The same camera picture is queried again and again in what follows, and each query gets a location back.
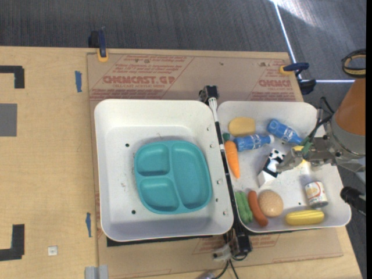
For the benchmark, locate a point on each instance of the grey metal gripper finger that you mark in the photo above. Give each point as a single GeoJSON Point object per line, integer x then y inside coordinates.
{"type": "Point", "coordinates": [286, 165]}
{"type": "Point", "coordinates": [295, 155]}

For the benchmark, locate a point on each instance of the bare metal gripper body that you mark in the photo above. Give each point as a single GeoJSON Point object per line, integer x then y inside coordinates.
{"type": "Point", "coordinates": [319, 151]}

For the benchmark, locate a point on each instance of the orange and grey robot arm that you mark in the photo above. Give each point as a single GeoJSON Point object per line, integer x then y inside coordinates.
{"type": "Point", "coordinates": [350, 112]}

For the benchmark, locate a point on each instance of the black and white cow carton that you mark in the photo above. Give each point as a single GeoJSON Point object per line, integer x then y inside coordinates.
{"type": "Point", "coordinates": [271, 167]}

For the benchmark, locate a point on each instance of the pale yellow bottle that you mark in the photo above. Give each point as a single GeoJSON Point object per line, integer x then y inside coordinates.
{"type": "Point", "coordinates": [305, 168]}

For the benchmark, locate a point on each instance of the white plastic tray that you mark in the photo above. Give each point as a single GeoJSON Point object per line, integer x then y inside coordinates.
{"type": "Point", "coordinates": [290, 185]}
{"type": "Point", "coordinates": [122, 202]}

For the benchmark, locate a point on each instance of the blue bottle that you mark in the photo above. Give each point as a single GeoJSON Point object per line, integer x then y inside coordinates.
{"type": "Point", "coordinates": [251, 142]}
{"type": "Point", "coordinates": [282, 131]}

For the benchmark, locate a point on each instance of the beige speckled egg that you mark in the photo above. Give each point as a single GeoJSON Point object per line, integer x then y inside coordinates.
{"type": "Point", "coordinates": [270, 203]}

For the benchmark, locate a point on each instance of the small white and orange can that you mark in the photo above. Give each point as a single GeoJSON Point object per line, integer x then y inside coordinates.
{"type": "Point", "coordinates": [316, 194]}

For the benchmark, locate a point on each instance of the orange sausage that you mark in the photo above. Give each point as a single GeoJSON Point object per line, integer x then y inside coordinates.
{"type": "Point", "coordinates": [257, 208]}

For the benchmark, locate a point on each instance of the orange carrot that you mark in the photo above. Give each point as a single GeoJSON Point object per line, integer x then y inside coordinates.
{"type": "Point", "coordinates": [232, 155]}

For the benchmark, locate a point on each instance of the yellow corn cob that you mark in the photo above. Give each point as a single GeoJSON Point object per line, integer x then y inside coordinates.
{"type": "Point", "coordinates": [304, 217]}

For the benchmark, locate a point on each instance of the yellow bread slice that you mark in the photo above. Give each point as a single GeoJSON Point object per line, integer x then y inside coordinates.
{"type": "Point", "coordinates": [241, 126]}

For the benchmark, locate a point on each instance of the green pea pod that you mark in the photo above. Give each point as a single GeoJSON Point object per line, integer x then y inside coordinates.
{"type": "Point", "coordinates": [244, 208]}

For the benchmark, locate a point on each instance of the thin black and white rod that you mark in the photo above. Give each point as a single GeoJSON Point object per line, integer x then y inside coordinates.
{"type": "Point", "coordinates": [221, 144]}

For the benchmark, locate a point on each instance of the teal divided plate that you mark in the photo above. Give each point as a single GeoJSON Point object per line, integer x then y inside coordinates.
{"type": "Point", "coordinates": [174, 176]}

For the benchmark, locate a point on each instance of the brown cardboard board red print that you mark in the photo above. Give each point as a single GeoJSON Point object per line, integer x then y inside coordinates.
{"type": "Point", "coordinates": [174, 77]}

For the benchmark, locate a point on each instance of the black cylinder on white bracket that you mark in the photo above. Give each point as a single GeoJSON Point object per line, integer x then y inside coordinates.
{"type": "Point", "coordinates": [353, 198]}

